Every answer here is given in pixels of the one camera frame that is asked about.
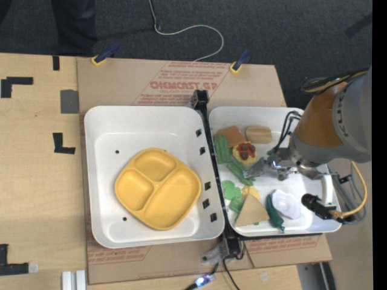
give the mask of toy bread roll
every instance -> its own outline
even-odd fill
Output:
[[[272,131],[264,126],[249,126],[246,128],[247,141],[258,144],[268,144],[273,141]]]

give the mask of green pickle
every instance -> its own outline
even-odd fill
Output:
[[[235,213],[240,213],[243,206],[243,201],[241,198],[233,198],[230,202],[229,208]]]
[[[218,164],[231,162],[229,142],[224,134],[216,134],[213,137],[216,160]]]
[[[273,206],[272,195],[266,197],[266,210],[270,217],[270,223],[275,227],[281,229],[282,233],[285,233],[285,227],[283,226],[284,220],[278,214],[277,210]]]
[[[241,183],[249,186],[254,184],[252,179],[247,179],[243,176],[243,171],[234,162],[228,163],[227,168],[239,179]]]

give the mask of yellow wire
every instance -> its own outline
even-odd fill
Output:
[[[342,212],[342,211],[337,211],[337,210],[331,210],[330,213],[332,214],[333,218],[335,218],[335,219],[337,219],[337,218],[346,218],[349,215],[357,213],[359,210],[361,210],[363,208],[363,206],[365,205],[365,202],[367,200],[368,192],[367,192],[367,185],[365,183],[365,180],[364,180],[361,172],[357,168],[355,162],[351,161],[351,165],[353,166],[357,176],[359,177],[360,181],[362,182],[363,189],[364,189],[363,201],[360,203],[360,205],[357,208],[355,208],[353,210],[350,210],[350,211]]]

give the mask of yellow plate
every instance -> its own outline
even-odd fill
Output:
[[[115,181],[115,195],[137,219],[169,230],[188,214],[201,193],[198,175],[158,148],[138,153]]]

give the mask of white tray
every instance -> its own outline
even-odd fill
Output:
[[[98,106],[86,113],[85,139],[91,227],[99,244],[107,248],[136,247],[213,239],[223,232],[220,195],[203,121],[196,111],[180,106]],[[176,156],[202,182],[197,203],[175,228],[167,231],[153,230],[138,221],[114,193],[122,168],[150,147]],[[206,200],[210,205],[204,208]]]
[[[269,127],[272,130],[273,141],[270,144],[255,144],[257,151],[257,160],[266,156],[266,152],[273,148],[281,134],[282,125],[284,124],[285,116],[288,112],[296,110],[300,114],[301,109],[295,108],[256,108],[256,107],[219,107],[211,111],[209,123],[212,134],[218,130],[235,125],[242,134],[245,134],[247,126],[259,125]],[[294,121],[291,130],[295,128],[297,121]],[[281,147],[286,147],[288,137],[282,143]],[[243,187],[243,184],[227,169],[225,164],[218,165],[220,180],[231,180],[238,187]],[[320,166],[320,171],[327,172],[326,166]],[[293,194],[301,201],[301,197],[306,193],[318,195],[322,198],[322,184],[320,181],[310,180],[300,173],[292,173],[284,181],[277,179],[276,171],[270,171],[256,178],[254,186],[258,189],[261,197],[261,203],[265,206],[265,199],[274,189],[280,189],[283,192]],[[246,225],[243,227],[234,227],[236,213],[228,209],[230,203],[225,199],[227,207],[227,215],[233,229],[242,236],[274,236],[274,235],[294,235],[294,234],[311,234],[333,232],[340,228],[341,224],[334,220],[323,220],[317,217],[312,211],[301,205],[301,217],[296,220],[291,220],[287,217],[284,219],[285,234],[277,228],[273,228],[269,221],[260,222],[259,225]],[[335,192],[333,192],[333,204],[339,207],[339,203]]]

